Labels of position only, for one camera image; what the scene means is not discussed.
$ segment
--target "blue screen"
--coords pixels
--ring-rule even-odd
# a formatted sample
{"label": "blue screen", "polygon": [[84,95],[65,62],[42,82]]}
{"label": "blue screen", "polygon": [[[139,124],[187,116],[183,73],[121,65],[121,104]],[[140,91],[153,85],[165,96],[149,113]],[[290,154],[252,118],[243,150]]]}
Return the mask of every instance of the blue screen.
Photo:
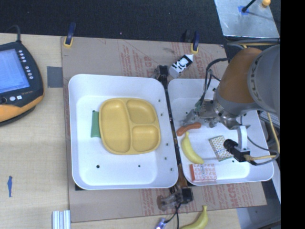
{"label": "blue screen", "polygon": [[0,52],[0,93],[25,87],[30,84],[14,49]]}

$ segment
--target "white tray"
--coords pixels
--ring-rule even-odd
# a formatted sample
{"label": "white tray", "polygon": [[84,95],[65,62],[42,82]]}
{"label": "white tray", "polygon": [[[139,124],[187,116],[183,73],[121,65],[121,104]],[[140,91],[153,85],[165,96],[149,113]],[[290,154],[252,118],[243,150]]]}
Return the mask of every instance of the white tray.
{"label": "white tray", "polygon": [[[168,92],[170,96],[171,109],[175,129],[178,130],[181,126],[181,120],[186,116],[186,113],[194,108],[195,103],[200,99],[203,93],[204,80],[202,79],[175,79],[170,81]],[[213,99],[213,88],[218,86],[217,80],[212,80],[205,99]],[[247,129],[248,136],[259,146],[268,148],[262,126],[260,124],[256,111],[250,111],[243,118],[243,124],[250,124]],[[182,160],[183,173],[186,179],[197,186],[228,184],[240,182],[256,182],[266,181],[272,178],[274,173],[273,163],[267,163],[261,166],[253,166],[248,162],[239,163],[234,158],[218,161],[216,155],[209,143],[209,139],[223,135],[225,139],[238,141],[236,130],[228,130],[223,124],[218,123],[216,127],[209,128],[204,125],[200,129],[189,130],[189,139],[193,149],[203,158],[205,164],[213,163],[217,174],[217,179],[214,181],[192,181],[189,165],[192,164],[181,150],[181,141],[184,135],[178,137],[180,155]],[[252,156],[270,155],[269,152],[255,147],[248,142],[248,147],[251,150]]]}
{"label": "white tray", "polygon": [[[159,117],[161,142],[146,154],[116,155],[91,138],[92,111],[111,98],[141,98]],[[178,179],[164,88],[152,78],[78,74],[69,81],[72,175],[87,190],[166,188]]]}

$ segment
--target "red and white box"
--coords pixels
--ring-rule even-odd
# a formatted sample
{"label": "red and white box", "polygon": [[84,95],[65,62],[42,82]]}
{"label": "red and white box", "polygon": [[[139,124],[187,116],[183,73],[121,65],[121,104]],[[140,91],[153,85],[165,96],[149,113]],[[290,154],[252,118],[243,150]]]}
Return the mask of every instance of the red and white box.
{"label": "red and white box", "polygon": [[192,181],[216,180],[217,175],[214,164],[191,164]]}

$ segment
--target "green object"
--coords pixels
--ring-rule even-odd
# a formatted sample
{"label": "green object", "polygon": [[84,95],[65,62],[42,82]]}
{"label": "green object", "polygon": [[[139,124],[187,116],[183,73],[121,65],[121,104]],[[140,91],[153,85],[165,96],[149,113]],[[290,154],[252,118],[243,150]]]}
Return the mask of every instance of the green object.
{"label": "green object", "polygon": [[91,137],[101,137],[98,111],[92,111]]}

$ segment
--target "black fabric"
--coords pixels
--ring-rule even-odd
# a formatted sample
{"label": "black fabric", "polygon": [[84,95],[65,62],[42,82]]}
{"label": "black fabric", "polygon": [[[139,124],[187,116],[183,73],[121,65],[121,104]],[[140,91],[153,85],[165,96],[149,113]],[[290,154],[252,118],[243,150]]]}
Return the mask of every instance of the black fabric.
{"label": "black fabric", "polygon": [[[280,5],[270,5],[279,34]],[[75,22],[79,37],[179,42],[190,30],[200,43],[226,42],[214,0],[0,0],[0,19],[0,32],[17,24],[22,34],[63,36]]]}

